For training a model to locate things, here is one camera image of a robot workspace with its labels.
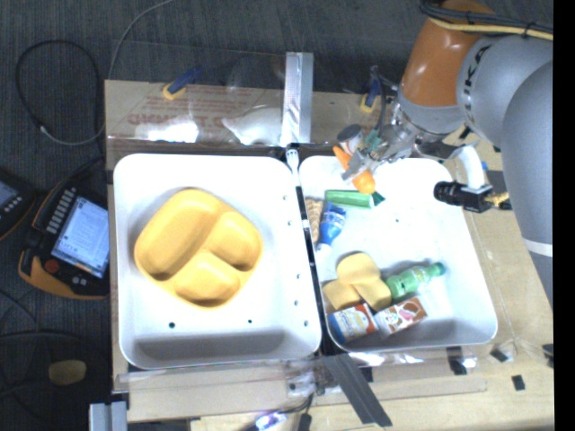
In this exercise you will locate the black cylinder on white bracket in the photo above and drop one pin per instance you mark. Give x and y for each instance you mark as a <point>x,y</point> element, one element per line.
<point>467,192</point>

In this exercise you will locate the white plastic tray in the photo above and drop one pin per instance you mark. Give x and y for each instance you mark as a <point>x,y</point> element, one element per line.
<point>215,339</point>
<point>422,236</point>

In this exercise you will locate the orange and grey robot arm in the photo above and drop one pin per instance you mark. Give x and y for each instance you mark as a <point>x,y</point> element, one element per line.
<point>507,88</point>

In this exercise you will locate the yellow divided plate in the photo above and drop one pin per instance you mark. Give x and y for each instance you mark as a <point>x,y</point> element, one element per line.
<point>193,245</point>

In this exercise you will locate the white, blue and orange carton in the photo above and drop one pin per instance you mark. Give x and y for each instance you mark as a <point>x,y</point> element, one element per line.
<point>352,323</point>

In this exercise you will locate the blue and white bottle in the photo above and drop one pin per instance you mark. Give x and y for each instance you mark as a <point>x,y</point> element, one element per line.
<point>332,225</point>

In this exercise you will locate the small yellow bread slice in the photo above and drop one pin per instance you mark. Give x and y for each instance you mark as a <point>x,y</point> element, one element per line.
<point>340,295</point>

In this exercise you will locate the orange carrot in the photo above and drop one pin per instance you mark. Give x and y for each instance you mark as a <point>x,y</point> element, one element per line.
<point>365,181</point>

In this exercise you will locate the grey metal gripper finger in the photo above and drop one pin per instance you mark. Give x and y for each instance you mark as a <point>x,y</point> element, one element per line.
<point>373,164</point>
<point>352,165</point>

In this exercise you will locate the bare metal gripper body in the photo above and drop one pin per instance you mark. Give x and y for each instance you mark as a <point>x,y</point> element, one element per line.
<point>396,138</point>

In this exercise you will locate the green plastic bottle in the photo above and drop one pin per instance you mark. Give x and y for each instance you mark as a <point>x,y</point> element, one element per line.
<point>409,280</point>

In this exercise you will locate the green tube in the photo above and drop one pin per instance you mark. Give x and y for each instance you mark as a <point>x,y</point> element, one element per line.
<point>348,198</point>

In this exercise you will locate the brown cardboard board, red print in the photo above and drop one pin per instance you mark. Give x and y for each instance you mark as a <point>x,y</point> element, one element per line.
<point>211,101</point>

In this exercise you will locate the beige waffle cone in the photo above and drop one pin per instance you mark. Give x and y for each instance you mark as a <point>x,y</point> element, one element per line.
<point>313,218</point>

